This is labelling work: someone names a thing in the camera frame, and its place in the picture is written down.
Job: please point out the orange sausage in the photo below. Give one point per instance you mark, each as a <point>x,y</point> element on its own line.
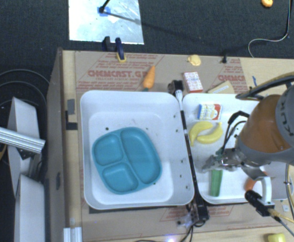
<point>250,184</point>

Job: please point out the red and white carton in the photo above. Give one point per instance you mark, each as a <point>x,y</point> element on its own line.
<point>193,82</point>

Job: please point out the brown cardboard board red print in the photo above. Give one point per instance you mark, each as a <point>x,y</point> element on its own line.
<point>162,67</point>

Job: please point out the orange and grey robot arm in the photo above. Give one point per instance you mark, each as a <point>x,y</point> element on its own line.
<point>267,125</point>

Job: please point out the green cucumber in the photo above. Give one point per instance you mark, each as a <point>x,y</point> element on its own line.
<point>216,183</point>

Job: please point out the yellow biscuit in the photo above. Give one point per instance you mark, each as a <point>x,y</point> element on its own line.
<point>194,59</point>

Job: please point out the yellow banana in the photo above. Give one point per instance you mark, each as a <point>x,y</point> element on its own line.
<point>198,131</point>
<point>211,137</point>

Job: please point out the black cylinder on white bracket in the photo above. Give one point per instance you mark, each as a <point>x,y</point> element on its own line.
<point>259,200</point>

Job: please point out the thin black and white rod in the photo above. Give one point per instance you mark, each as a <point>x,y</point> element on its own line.
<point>184,125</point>

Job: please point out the blue divided plate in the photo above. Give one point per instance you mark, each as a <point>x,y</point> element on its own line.
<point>127,160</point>

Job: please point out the yellow-green rounded block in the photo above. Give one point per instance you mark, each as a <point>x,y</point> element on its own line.
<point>276,237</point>

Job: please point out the orange carrot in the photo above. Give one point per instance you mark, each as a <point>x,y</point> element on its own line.
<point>149,78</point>

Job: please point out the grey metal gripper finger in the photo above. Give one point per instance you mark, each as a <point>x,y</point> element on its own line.
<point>208,168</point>
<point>212,159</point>

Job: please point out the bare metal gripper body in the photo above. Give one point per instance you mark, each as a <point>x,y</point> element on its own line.
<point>230,158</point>

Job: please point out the white plastic tray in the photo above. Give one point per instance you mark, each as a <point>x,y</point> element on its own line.
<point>127,110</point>
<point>237,188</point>

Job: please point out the brown flat packet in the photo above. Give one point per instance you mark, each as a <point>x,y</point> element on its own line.
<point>222,87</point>

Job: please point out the blue red white carton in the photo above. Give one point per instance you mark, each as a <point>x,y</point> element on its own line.
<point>210,111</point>

